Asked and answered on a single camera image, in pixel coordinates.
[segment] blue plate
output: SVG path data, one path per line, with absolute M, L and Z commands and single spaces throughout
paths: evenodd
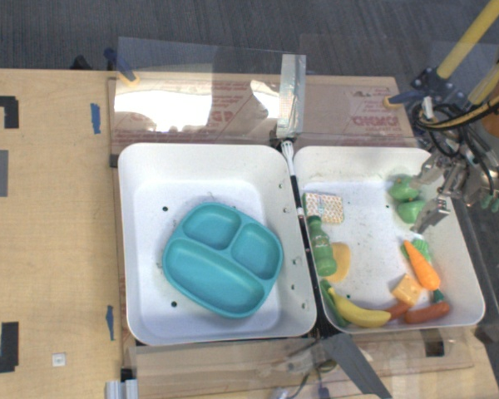
M 203 203 L 181 220 L 163 253 L 168 281 L 204 308 L 245 318 L 279 276 L 283 247 L 268 228 L 233 207 Z

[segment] black corner marker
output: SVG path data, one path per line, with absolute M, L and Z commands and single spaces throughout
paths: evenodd
M 18 323 L 2 323 L 0 373 L 14 372 L 18 365 Z
M 17 129 L 18 123 L 18 100 L 15 96 L 0 96 L 0 106 L 3 107 L 4 129 Z

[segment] wooden table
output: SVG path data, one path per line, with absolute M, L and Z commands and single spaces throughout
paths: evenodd
M 0 337 L 2 323 L 18 323 L 19 332 L 18 365 L 0 373 L 0 398 L 103 397 L 105 383 L 120 379 L 107 95 L 112 77 L 103 71 L 0 69 L 0 96 L 19 101 L 17 129 L 4 128 L 0 108 L 0 150 L 8 151 L 7 196 L 0 197 Z M 99 133 L 91 104 L 100 109 Z M 409 375 L 390 368 L 382 379 L 394 397 L 499 397 L 482 344 L 469 328 L 458 336 L 465 338 L 459 344 L 466 345 L 469 365 Z M 369 338 L 364 340 L 369 353 Z M 339 370 L 328 377 L 336 397 L 359 394 Z M 314 383 L 309 379 L 299 397 L 315 397 Z M 269 389 L 210 397 L 267 395 Z

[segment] toy banana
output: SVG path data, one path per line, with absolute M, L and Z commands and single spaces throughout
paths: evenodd
M 390 320 L 392 314 L 384 310 L 370 310 L 360 308 L 356 304 L 350 302 L 345 297 L 336 294 L 333 288 L 327 290 L 333 298 L 334 304 L 338 312 L 348 321 L 359 325 L 363 328 L 378 328 L 382 327 Z

